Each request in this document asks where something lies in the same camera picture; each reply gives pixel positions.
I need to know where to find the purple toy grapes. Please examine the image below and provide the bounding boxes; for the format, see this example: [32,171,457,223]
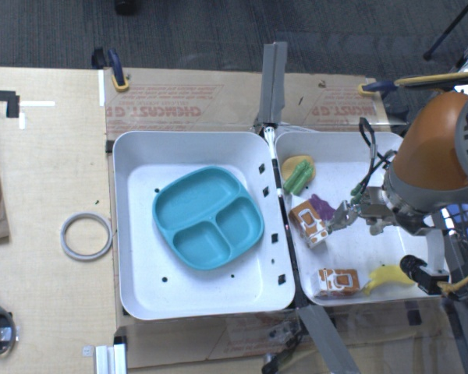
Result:
[309,193,337,223]

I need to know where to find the brown cardboard board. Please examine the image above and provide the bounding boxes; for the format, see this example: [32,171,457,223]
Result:
[102,66,456,370]

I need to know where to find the black cylinder on white bracket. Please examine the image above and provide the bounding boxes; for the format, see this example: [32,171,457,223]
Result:
[399,227,452,296]

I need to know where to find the blue divided plate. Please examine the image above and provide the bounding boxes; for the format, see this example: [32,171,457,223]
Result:
[151,165,266,271]

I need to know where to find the white plastic tray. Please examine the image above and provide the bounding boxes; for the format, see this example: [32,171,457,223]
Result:
[112,130,296,322]
[274,130,450,308]

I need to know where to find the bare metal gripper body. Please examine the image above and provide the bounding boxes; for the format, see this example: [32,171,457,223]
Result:
[356,186,430,237]

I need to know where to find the white tape roll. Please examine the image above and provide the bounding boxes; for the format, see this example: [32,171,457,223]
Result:
[59,211,114,262]

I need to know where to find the orange and white carton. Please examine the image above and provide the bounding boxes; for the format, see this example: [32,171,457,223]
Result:
[288,199,330,249]
[315,267,362,299]

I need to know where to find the green toy asparagus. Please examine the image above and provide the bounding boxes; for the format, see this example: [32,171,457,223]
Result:
[282,159,311,196]

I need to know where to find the yellow banana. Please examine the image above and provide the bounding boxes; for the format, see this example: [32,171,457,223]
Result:
[361,263,417,297]

